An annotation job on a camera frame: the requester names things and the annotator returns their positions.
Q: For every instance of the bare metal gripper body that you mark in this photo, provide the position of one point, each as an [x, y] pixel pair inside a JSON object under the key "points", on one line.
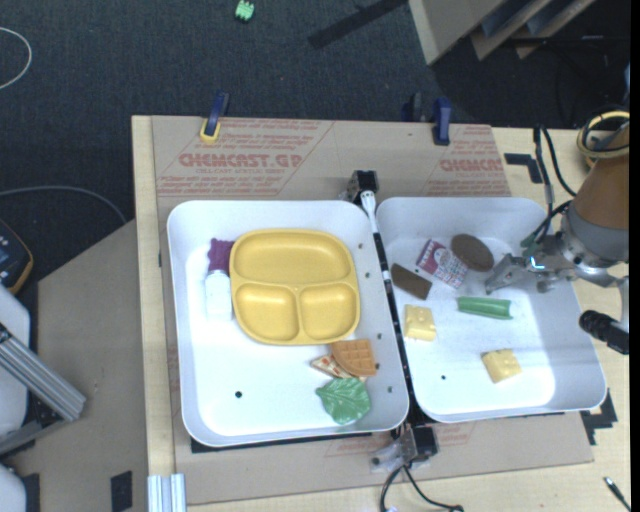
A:
{"points": [[555, 262]]}

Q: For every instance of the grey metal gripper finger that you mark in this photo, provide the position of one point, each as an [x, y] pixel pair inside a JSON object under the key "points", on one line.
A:
{"points": [[500, 282], [511, 262]]}

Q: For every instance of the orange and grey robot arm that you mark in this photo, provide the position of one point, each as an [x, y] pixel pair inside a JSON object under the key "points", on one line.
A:
{"points": [[602, 200]]}

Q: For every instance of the green celery stick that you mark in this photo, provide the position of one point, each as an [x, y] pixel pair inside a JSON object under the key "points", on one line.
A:
{"points": [[485, 306]]}

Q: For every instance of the brown oval biscuit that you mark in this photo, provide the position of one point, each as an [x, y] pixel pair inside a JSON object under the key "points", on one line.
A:
{"points": [[472, 252]]}

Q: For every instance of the red and white carton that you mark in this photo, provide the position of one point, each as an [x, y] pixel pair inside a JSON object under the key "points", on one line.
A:
{"points": [[445, 265]]}

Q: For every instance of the white plastic tray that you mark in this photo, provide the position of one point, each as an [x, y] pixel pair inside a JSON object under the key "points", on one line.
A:
{"points": [[280, 395], [540, 345]]}

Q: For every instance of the yellow cheese wedge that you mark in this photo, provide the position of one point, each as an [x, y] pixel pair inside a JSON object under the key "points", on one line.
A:
{"points": [[501, 366], [419, 324]]}

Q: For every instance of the brown chocolate bar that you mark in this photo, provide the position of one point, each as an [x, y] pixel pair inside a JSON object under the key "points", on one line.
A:
{"points": [[410, 281]]}

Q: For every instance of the thin black and white rod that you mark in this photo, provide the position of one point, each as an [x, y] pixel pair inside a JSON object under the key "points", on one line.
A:
{"points": [[382, 260]]}

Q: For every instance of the orange waffle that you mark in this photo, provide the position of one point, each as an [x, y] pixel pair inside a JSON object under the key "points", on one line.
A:
{"points": [[357, 355]]}

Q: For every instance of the pizza slice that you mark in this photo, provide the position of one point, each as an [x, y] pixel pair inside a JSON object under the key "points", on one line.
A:
{"points": [[327, 366]]}

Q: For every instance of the green lettuce leaf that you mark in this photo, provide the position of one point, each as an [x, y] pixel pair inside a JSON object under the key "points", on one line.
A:
{"points": [[345, 400]]}

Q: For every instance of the yellow divided plate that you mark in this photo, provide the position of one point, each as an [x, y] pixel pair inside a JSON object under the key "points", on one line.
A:
{"points": [[290, 260]]}

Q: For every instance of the black pen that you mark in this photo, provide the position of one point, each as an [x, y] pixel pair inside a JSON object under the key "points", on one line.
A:
{"points": [[616, 492]]}

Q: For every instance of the brown cardboard board red print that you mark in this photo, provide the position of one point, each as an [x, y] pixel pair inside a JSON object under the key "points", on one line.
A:
{"points": [[280, 165]]}

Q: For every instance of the purple grapes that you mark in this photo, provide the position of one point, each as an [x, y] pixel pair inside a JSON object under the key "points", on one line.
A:
{"points": [[220, 252]]}

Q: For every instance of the white bottle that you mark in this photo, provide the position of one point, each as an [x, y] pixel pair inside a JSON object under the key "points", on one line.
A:
{"points": [[218, 295]]}

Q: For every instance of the black cylinder on white bracket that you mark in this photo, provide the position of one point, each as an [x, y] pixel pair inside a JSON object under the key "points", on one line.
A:
{"points": [[602, 325]]}

